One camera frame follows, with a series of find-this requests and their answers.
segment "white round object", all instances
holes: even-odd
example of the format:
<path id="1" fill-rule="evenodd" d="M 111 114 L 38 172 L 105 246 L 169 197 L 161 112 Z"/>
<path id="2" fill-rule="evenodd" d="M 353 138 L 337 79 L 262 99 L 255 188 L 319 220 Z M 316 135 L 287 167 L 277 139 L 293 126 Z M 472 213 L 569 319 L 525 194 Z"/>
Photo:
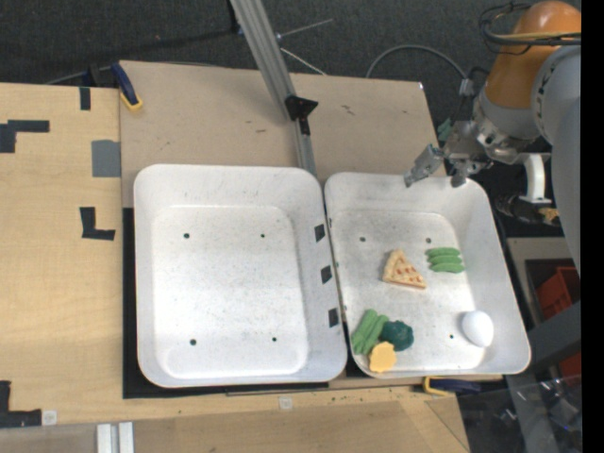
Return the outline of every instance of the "white round object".
<path id="1" fill-rule="evenodd" d="M 479 347 L 487 347 L 493 342 L 495 327 L 488 313 L 482 310 L 467 312 L 461 320 L 465 336 Z"/>

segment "empty white tray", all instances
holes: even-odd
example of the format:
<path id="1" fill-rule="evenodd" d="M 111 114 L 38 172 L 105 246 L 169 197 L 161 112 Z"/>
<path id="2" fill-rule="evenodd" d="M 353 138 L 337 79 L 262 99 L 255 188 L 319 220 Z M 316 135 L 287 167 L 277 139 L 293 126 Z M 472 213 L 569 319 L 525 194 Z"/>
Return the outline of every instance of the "empty white tray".
<path id="1" fill-rule="evenodd" d="M 346 348 L 321 187 L 156 164 L 134 183 L 138 360 L 162 387 L 328 381 Z"/>
<path id="2" fill-rule="evenodd" d="M 349 332 L 367 309 L 413 329 L 414 344 L 396 353 L 389 372 L 372 373 L 366 356 L 353 355 L 363 372 L 376 378 L 514 374 L 528 366 L 529 341 L 489 199 L 475 181 L 452 188 L 449 178 L 433 176 L 407 188 L 402 175 L 341 173 L 329 178 L 325 196 Z M 426 250 L 438 246 L 459 248 L 465 271 L 429 270 Z M 425 290 L 381 280 L 397 248 L 425 278 Z M 494 322 L 489 347 L 474 345 L 461 330 L 471 310 Z"/>

